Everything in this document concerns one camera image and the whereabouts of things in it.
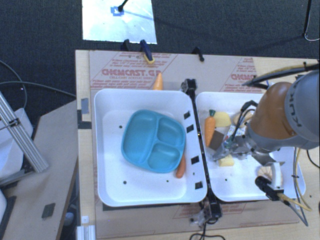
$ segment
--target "yellow sponge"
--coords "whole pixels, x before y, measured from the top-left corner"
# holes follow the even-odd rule
[[[235,161],[232,157],[232,155],[228,154],[226,157],[221,158],[218,160],[219,166],[233,166],[235,164]]]
[[[231,119],[228,113],[226,112],[215,112],[215,127],[228,127],[231,125]]]

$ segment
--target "toy carrot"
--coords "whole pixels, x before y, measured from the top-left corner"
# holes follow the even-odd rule
[[[214,118],[216,111],[213,109],[209,110],[209,116],[204,121],[204,137],[205,145],[209,147],[212,137],[215,133],[216,119]]]
[[[163,83],[163,79],[162,79],[162,74],[161,73],[159,73],[156,76],[156,79],[154,81],[152,89],[153,90],[163,90],[164,89],[164,83]]]
[[[181,161],[178,165],[178,169],[176,170],[175,176],[180,179],[184,175],[186,171],[186,157],[185,154],[182,155]]]

